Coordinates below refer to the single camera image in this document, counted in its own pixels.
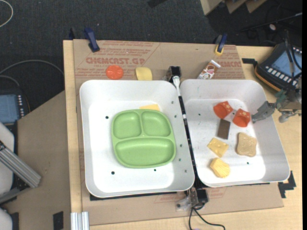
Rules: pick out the orange cup with stars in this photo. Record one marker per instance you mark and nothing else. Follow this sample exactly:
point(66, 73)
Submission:
point(241, 118)
point(222, 109)

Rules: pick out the thin black and white rod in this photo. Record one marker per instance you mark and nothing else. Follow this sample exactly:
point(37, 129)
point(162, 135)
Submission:
point(181, 104)

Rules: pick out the brown cardboard board red print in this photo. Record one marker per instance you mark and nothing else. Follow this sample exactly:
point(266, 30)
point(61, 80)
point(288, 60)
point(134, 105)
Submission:
point(134, 210)

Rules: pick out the pale yellow toy slice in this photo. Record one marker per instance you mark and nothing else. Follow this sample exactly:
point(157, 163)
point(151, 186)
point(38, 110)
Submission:
point(144, 74)

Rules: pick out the white and brown carton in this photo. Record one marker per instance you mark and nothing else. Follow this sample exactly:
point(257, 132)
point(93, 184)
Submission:
point(208, 71)

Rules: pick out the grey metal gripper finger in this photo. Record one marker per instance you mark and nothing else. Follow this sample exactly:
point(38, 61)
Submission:
point(261, 116)
point(265, 106)

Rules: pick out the white plastic tray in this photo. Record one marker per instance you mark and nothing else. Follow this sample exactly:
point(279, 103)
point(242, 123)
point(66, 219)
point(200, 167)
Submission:
point(100, 152)
point(271, 152)

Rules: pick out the yellow cheese wedge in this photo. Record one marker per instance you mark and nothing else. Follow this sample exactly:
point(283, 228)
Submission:
point(217, 147)

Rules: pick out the orange round disc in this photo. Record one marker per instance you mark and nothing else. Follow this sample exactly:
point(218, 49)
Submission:
point(114, 72)

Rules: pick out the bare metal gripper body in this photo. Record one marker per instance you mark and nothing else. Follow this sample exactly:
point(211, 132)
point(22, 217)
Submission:
point(289, 106)

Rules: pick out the green divided plate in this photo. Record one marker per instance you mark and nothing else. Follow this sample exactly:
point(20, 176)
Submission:
point(144, 150)

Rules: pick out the tan bread slice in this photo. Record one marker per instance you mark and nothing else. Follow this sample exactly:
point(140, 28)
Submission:
point(246, 144)

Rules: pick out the yellow cheese slice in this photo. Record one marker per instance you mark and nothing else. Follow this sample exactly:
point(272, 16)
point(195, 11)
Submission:
point(150, 107)

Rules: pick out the brown chocolate bar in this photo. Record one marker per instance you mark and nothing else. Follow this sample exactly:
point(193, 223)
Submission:
point(223, 129)

